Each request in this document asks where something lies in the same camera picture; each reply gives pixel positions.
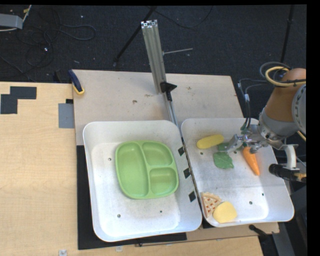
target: toy pizza slice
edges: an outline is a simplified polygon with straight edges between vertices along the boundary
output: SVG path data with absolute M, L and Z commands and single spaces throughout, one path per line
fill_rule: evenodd
M 221 198 L 209 192 L 201 193 L 203 211 L 206 218 L 213 214 L 216 207 L 221 203 Z

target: green divided plate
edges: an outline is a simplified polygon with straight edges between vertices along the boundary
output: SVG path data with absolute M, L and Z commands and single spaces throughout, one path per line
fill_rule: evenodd
M 158 141 L 121 143 L 115 151 L 115 169 L 123 193 L 132 199 L 166 197 L 179 185 L 174 156 Z

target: dark background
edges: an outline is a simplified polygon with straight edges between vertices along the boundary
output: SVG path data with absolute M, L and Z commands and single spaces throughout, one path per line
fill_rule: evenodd
M 23 18 L 28 7 L 0 4 L 0 14 Z M 0 80 L 69 83 L 70 69 L 151 72 L 142 31 L 113 66 L 149 10 L 145 5 L 32 5 L 23 29 L 0 27 Z M 192 48 L 165 54 L 165 72 L 230 76 L 244 115 L 240 79 L 262 79 L 259 68 L 268 62 L 306 68 L 306 4 L 160 5 L 149 20 L 158 21 L 164 52 Z M 272 91 L 272 85 L 250 88 L 252 118 L 259 118 Z M 307 161 L 300 136 L 287 143 L 298 144 L 297 156 Z M 286 161 L 284 152 L 275 155 L 279 163 Z

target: black clamp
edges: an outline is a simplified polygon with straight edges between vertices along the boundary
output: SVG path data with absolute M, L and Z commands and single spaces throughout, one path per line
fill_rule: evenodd
M 168 101 L 172 102 L 171 91 L 177 88 L 176 85 L 163 81 L 160 83 L 161 92 L 166 94 Z

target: orange carrot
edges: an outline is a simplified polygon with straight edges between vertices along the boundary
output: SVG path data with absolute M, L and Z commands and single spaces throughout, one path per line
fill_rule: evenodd
M 245 146 L 242 150 L 243 157 L 256 175 L 260 175 L 257 158 L 254 153 L 250 153 L 250 147 Z

